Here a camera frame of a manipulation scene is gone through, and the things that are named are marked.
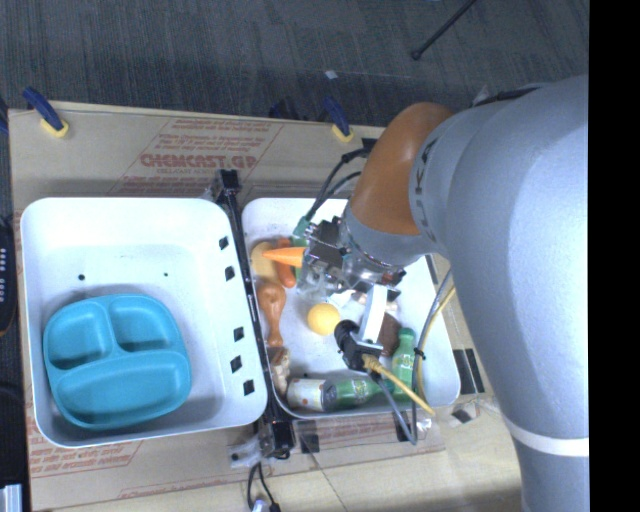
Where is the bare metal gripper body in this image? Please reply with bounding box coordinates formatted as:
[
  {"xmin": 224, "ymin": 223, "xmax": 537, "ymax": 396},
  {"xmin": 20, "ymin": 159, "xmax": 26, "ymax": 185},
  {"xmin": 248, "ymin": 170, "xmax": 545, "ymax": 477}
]
[{"xmin": 301, "ymin": 217, "xmax": 407, "ymax": 295}]

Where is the orange carrot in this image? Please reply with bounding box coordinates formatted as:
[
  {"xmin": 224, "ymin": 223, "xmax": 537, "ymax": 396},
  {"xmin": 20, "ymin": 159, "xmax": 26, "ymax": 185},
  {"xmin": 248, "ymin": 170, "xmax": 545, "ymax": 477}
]
[{"xmin": 261, "ymin": 246, "xmax": 308, "ymax": 269}]

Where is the orange sausage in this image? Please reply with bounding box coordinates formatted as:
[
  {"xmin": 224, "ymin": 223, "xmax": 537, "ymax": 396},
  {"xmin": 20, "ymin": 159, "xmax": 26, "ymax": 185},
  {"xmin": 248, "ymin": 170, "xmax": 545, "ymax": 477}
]
[{"xmin": 275, "ymin": 236, "xmax": 299, "ymax": 290}]

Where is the yellow biscuit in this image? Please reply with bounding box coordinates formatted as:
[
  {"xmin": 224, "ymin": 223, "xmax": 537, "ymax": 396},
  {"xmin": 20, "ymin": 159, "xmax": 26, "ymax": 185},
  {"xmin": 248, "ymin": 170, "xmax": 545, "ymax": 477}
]
[{"xmin": 249, "ymin": 241, "xmax": 280, "ymax": 279}]

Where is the yellow ball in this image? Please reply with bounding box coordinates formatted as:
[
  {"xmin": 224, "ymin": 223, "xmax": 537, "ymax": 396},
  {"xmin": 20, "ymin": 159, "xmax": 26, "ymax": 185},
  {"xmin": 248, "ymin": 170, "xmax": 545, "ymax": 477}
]
[{"xmin": 306, "ymin": 302, "xmax": 342, "ymax": 336}]

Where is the brown chicken drumstick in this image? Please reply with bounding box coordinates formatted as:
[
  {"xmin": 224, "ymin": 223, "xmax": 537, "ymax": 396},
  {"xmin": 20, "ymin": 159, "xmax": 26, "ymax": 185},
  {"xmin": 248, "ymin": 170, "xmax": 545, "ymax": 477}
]
[{"xmin": 256, "ymin": 280, "xmax": 288, "ymax": 349}]

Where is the brown doughnut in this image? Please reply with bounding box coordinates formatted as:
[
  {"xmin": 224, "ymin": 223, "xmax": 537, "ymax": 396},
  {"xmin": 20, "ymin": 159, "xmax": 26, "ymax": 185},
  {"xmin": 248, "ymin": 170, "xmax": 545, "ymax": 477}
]
[{"xmin": 378, "ymin": 311, "xmax": 404, "ymax": 358}]

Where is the white plastic tray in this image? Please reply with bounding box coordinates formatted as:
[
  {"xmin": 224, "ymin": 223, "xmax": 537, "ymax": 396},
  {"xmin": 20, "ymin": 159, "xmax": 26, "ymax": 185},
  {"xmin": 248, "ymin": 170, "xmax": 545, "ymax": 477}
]
[
  {"xmin": 19, "ymin": 196, "xmax": 269, "ymax": 449},
  {"xmin": 240, "ymin": 196, "xmax": 462, "ymax": 421}
]

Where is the beige toy food piece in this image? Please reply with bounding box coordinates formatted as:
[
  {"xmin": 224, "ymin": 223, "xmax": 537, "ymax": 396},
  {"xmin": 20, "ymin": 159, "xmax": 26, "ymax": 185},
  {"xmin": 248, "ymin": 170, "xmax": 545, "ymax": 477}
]
[{"xmin": 269, "ymin": 346, "xmax": 293, "ymax": 397}]

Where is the green bottle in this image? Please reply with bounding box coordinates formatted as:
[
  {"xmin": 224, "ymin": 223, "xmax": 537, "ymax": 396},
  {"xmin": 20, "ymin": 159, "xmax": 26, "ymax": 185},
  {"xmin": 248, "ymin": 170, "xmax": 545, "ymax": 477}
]
[
  {"xmin": 390, "ymin": 327, "xmax": 418, "ymax": 402},
  {"xmin": 323, "ymin": 375, "xmax": 397, "ymax": 413}
]

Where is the white can with dots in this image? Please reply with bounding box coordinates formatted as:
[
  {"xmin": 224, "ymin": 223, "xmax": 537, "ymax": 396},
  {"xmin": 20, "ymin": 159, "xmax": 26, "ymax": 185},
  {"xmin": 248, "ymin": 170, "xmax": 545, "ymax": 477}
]
[{"xmin": 285, "ymin": 377, "xmax": 329, "ymax": 413}]

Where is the brown cardboard board red print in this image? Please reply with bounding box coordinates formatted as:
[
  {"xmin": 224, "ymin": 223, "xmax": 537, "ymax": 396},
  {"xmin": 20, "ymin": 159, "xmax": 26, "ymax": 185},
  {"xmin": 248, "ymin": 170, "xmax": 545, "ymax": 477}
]
[{"xmin": 7, "ymin": 99, "xmax": 454, "ymax": 512}]

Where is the blue divided plate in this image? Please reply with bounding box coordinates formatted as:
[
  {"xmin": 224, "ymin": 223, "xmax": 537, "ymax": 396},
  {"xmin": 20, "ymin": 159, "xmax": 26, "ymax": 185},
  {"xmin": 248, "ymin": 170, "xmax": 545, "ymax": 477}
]
[{"xmin": 42, "ymin": 293, "xmax": 193, "ymax": 432}]

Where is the black cylinder on white bracket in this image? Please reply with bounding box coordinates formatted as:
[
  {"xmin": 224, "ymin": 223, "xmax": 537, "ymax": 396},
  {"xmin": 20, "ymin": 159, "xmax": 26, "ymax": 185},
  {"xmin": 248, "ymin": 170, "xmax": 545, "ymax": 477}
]
[{"xmin": 333, "ymin": 283, "xmax": 401, "ymax": 372}]

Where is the black block with thin wires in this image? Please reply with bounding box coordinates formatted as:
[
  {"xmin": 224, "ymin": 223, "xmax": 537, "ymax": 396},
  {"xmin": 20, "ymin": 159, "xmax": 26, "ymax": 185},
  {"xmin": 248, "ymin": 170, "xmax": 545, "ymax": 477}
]
[
  {"xmin": 211, "ymin": 168, "xmax": 244, "ymax": 200},
  {"xmin": 256, "ymin": 418, "xmax": 297, "ymax": 459}
]

